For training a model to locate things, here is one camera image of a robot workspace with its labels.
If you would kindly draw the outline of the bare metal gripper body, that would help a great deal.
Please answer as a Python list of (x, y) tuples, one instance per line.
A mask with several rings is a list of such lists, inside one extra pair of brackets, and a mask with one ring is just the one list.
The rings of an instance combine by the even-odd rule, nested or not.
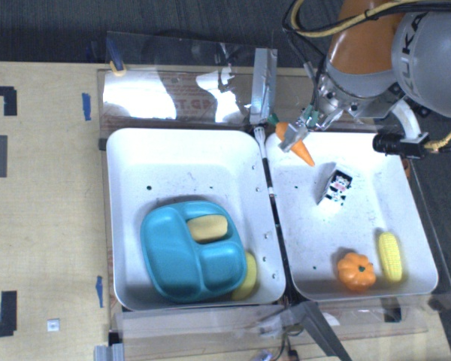
[(342, 109), (343, 114), (354, 114), (361, 103), (362, 98), (344, 91), (329, 77), (320, 77), (313, 80), (312, 99), (301, 112), (301, 120), (307, 128), (316, 128), (320, 114), (329, 114), (335, 109)]

